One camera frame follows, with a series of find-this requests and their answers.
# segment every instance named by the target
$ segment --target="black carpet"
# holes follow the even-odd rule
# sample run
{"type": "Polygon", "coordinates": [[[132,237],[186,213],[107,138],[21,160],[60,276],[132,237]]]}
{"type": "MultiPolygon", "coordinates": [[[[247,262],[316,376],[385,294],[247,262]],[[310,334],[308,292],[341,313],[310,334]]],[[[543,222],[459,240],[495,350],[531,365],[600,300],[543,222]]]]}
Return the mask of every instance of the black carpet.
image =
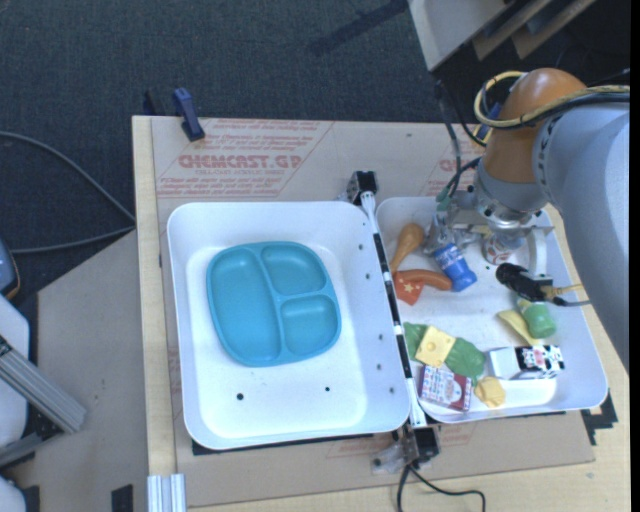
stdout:
{"type": "Polygon", "coordinates": [[[133,223],[12,134],[133,214],[131,116],[146,91],[167,115],[184,87],[200,116],[442,122],[442,80],[473,123],[475,94],[502,71],[554,66],[589,83],[630,67],[630,4],[596,2],[525,60],[510,41],[483,62],[467,45],[430,73],[404,0],[0,0],[0,237],[22,277],[15,302],[114,238],[25,249],[133,223]]]}

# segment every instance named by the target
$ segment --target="blue clamp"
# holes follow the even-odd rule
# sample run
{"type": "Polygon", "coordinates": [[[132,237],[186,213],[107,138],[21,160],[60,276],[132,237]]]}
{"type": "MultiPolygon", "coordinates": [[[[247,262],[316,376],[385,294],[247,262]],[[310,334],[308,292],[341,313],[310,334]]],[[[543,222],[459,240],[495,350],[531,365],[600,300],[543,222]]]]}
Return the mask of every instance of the blue clamp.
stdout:
{"type": "Polygon", "coordinates": [[[178,115],[184,117],[182,123],[182,129],[190,141],[204,139],[205,133],[198,122],[198,116],[196,114],[195,106],[193,105],[193,98],[189,91],[184,87],[180,87],[173,91],[173,103],[176,106],[178,115]]]}

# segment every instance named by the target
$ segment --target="blue plate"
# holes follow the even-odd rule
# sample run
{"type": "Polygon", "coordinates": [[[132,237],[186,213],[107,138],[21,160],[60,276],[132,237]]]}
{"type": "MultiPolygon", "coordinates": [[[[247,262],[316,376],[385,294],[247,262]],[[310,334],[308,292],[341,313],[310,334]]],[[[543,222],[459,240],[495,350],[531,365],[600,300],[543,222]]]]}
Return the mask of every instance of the blue plate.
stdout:
{"type": "Polygon", "coordinates": [[[207,268],[211,317],[227,353],[248,366],[317,356],[341,330],[338,300],[318,255],[294,242],[225,249],[207,268]]]}

